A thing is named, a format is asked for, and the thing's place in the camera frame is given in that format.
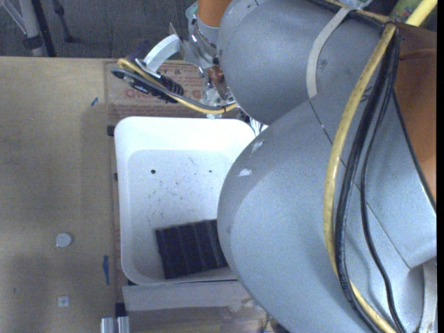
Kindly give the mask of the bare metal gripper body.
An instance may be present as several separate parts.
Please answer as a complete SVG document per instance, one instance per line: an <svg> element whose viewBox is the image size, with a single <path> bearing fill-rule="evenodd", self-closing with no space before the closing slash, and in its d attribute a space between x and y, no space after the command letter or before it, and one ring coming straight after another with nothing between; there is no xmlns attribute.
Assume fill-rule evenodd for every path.
<svg viewBox="0 0 444 333"><path fill-rule="evenodd" d="M201 19L188 23L189 37L183 41L185 60L198 67L203 78L202 103L232 103L232 93L225 81L219 60L219 28Z"/></svg>

